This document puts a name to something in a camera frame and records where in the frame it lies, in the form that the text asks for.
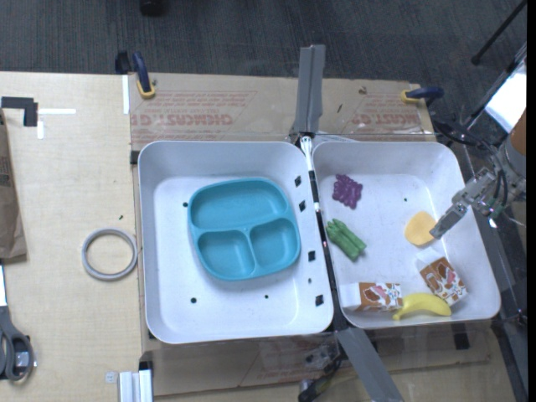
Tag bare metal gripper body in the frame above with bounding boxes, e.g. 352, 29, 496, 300
451, 167, 504, 219

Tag yellow flat chip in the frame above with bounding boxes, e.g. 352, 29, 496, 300
404, 210, 439, 248

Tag orange and white carton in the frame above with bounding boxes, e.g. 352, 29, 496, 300
415, 254, 469, 307
339, 281, 405, 313

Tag white plastic tray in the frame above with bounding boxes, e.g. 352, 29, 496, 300
311, 140, 503, 331
137, 140, 336, 346

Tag yellow banana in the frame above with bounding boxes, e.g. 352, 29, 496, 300
391, 291, 453, 322

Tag green asparagus bunch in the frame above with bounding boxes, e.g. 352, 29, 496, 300
325, 218, 368, 263

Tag purple grapes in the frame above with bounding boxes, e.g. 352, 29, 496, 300
332, 173, 364, 210

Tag blue divided plate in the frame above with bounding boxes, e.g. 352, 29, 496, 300
186, 177, 303, 284

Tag brown cardboard board red print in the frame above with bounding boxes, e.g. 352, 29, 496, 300
127, 72, 493, 398

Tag white tape roll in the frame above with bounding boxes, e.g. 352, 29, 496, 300
80, 227, 139, 282

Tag black caster wheel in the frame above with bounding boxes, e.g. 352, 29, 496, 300
138, 0, 167, 18

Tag brown paper bag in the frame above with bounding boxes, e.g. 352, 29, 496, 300
0, 108, 29, 264

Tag grey handled scissors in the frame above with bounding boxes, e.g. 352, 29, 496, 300
0, 302, 37, 383

